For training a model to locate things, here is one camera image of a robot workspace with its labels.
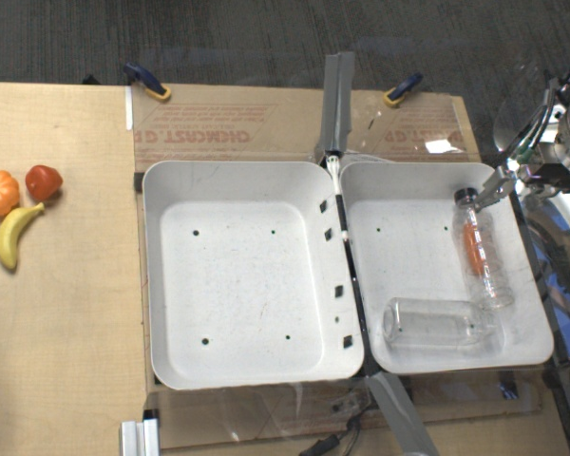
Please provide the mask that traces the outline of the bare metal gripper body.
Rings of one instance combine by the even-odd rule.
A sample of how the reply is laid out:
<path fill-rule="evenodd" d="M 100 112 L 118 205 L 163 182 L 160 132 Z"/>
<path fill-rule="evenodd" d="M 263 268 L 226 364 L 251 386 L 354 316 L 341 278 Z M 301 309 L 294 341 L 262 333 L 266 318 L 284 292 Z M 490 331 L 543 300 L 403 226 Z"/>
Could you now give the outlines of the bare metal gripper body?
<path fill-rule="evenodd" d="M 557 132 L 552 142 L 524 139 L 516 151 L 517 177 L 536 194 L 570 193 L 570 135 Z"/>

